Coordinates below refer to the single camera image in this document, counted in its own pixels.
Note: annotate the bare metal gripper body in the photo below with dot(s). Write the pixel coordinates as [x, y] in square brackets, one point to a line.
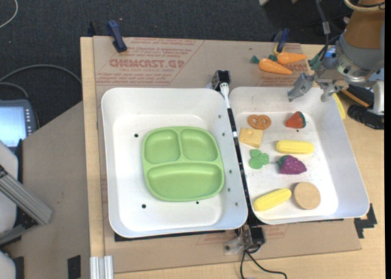
[355, 75]

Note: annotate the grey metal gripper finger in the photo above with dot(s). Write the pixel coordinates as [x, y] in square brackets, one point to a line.
[301, 87]
[329, 89]

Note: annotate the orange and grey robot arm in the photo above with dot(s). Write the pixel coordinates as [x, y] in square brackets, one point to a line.
[366, 21]

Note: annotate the orange carrot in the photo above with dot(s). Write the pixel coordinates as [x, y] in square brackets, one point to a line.
[290, 57]
[275, 66]

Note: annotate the red strawberry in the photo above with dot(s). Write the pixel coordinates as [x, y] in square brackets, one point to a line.
[294, 120]

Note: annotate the orange pretzel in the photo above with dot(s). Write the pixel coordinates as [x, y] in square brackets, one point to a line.
[259, 122]

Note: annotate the yellow corn cob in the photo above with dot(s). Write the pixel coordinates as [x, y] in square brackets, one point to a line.
[272, 199]
[294, 147]

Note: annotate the yellow cheese wedge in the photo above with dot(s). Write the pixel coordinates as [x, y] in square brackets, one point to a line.
[251, 138]

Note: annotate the thin black and white rod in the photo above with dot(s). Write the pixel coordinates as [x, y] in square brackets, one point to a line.
[233, 125]

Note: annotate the purple grapes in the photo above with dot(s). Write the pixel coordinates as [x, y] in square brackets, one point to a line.
[291, 165]

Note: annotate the green broccoli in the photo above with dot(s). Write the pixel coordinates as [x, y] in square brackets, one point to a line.
[258, 159]

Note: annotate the white plastic tray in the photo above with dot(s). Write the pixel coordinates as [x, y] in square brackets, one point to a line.
[128, 155]
[330, 177]

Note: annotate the tan round biscuit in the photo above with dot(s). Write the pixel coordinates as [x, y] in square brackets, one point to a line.
[307, 196]

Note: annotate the brown cardboard board red print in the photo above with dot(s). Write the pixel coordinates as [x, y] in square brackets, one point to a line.
[171, 67]

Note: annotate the green divided plate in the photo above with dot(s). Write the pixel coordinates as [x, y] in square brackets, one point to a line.
[183, 165]

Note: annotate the black cylinder on white bracket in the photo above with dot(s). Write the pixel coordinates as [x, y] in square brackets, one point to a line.
[365, 116]

